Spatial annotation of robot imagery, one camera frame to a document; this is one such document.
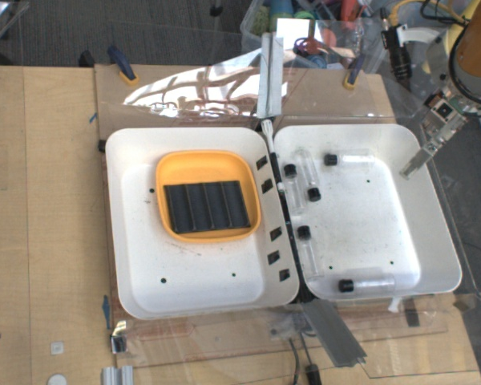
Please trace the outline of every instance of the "orange tray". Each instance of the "orange tray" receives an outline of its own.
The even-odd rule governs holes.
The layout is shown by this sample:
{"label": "orange tray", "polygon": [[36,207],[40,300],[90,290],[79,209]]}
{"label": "orange tray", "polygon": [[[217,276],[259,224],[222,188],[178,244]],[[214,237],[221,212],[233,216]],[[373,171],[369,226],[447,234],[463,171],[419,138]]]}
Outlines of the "orange tray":
{"label": "orange tray", "polygon": [[[193,233],[175,233],[172,229],[166,185],[239,181],[249,227]],[[199,150],[172,152],[160,159],[156,167],[156,191],[162,224],[177,240],[195,243],[234,241],[254,233],[261,223],[260,201],[251,169],[233,152]]]}

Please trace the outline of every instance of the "black cap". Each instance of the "black cap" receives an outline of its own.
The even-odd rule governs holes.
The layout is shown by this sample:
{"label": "black cap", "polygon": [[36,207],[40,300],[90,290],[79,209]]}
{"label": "black cap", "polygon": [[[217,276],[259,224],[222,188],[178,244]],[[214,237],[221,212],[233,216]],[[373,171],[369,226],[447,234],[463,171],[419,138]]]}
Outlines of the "black cap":
{"label": "black cap", "polygon": [[309,240],[312,238],[312,233],[310,232],[310,227],[308,225],[302,225],[297,229],[297,237],[300,240]]}
{"label": "black cap", "polygon": [[308,199],[312,202],[319,201],[321,199],[319,188],[310,188],[308,190]]}
{"label": "black cap", "polygon": [[326,154],[324,156],[324,164],[327,165],[328,167],[332,165],[337,165],[338,164],[338,155],[337,154]]}
{"label": "black cap", "polygon": [[353,292],[354,282],[352,279],[341,279],[338,282],[338,290],[340,292]]}
{"label": "black cap", "polygon": [[294,178],[297,175],[296,166],[294,164],[287,164],[283,168],[283,172],[287,178]]}

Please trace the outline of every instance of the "wooden surface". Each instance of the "wooden surface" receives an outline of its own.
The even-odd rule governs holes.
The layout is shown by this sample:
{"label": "wooden surface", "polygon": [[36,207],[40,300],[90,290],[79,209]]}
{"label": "wooden surface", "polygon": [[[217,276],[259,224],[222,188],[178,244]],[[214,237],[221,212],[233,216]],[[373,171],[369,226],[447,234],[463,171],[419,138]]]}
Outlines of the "wooden surface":
{"label": "wooden surface", "polygon": [[[96,111],[93,70],[0,67],[0,385],[55,373],[99,384],[115,364],[102,311],[111,289]],[[313,347],[323,383],[481,384],[446,301],[445,329],[365,341],[363,367],[333,368]],[[51,355],[58,341],[64,352]],[[135,383],[288,384],[293,364],[289,351],[169,364],[136,368]]]}

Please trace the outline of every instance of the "white tray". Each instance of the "white tray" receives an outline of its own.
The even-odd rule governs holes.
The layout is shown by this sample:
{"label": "white tray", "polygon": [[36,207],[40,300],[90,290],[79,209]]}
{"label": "white tray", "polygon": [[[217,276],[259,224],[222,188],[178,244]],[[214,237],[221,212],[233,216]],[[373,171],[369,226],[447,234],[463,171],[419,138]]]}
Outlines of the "white tray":
{"label": "white tray", "polygon": [[[293,153],[310,151],[322,198],[308,203],[294,228],[308,225],[316,257],[325,271],[307,279],[319,298],[331,300],[401,297],[454,290],[462,273],[439,199],[427,169],[405,180],[399,171],[419,150],[408,129],[396,124],[291,126],[275,138],[280,167]],[[371,166],[326,167],[328,152],[368,150]],[[384,282],[394,286],[342,293],[338,282]]]}
{"label": "white tray", "polygon": [[[430,174],[410,180],[399,170],[419,149],[406,128],[394,124],[287,127],[275,137],[280,167],[298,147],[310,150],[320,174],[322,199],[308,204],[293,225],[308,225],[324,276],[307,279],[319,298],[391,298],[454,290],[461,268]],[[244,158],[261,200],[261,226],[239,241],[194,244],[177,241],[160,220],[155,189],[159,159],[169,152],[225,150]],[[369,149],[370,168],[326,167],[327,152]],[[299,280],[289,235],[274,186],[265,142],[247,128],[133,128],[107,141],[119,299],[141,319],[281,306],[297,295]],[[270,232],[282,234],[271,241]],[[269,264],[269,255],[279,259]],[[304,261],[303,269],[309,264]],[[390,275],[391,290],[341,293],[341,279]]]}
{"label": "white tray", "polygon": [[[279,306],[297,294],[276,185],[259,192],[261,225],[245,239],[204,245],[178,241],[165,231],[156,194],[150,192],[156,188],[157,162],[169,152],[203,149],[244,158],[259,190],[269,178],[274,184],[265,142],[247,128],[135,128],[107,140],[119,299],[136,318]],[[257,161],[264,156],[268,163],[259,170]],[[271,241],[270,231],[277,228],[282,234]],[[275,252],[279,259],[269,264],[268,255]]]}

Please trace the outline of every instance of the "clear plastic tube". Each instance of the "clear plastic tube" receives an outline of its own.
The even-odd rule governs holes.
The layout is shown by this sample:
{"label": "clear plastic tube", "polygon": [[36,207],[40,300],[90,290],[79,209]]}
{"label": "clear plastic tube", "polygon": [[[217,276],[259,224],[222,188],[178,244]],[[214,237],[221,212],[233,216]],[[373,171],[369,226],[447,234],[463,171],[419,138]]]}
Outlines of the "clear plastic tube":
{"label": "clear plastic tube", "polygon": [[319,201],[321,199],[321,193],[319,191],[319,176],[317,175],[312,156],[309,151],[304,148],[298,149],[294,156],[299,167],[301,167],[303,171],[308,199],[312,202]]}
{"label": "clear plastic tube", "polygon": [[395,278],[392,274],[383,274],[372,278],[342,279],[338,282],[342,293],[355,294],[389,294],[395,291]]}
{"label": "clear plastic tube", "polygon": [[315,248],[313,247],[312,235],[310,227],[303,225],[297,229],[297,239],[300,246],[300,252],[304,257],[303,272],[307,278],[319,278],[324,275],[322,271],[321,261],[317,257]]}
{"label": "clear plastic tube", "polygon": [[369,149],[349,150],[346,152],[329,152],[324,156],[324,164],[328,167],[345,165],[353,167],[370,167],[374,165],[376,157]]}
{"label": "clear plastic tube", "polygon": [[305,200],[299,182],[297,167],[287,164],[284,167],[284,186],[290,215],[299,216],[305,211]]}

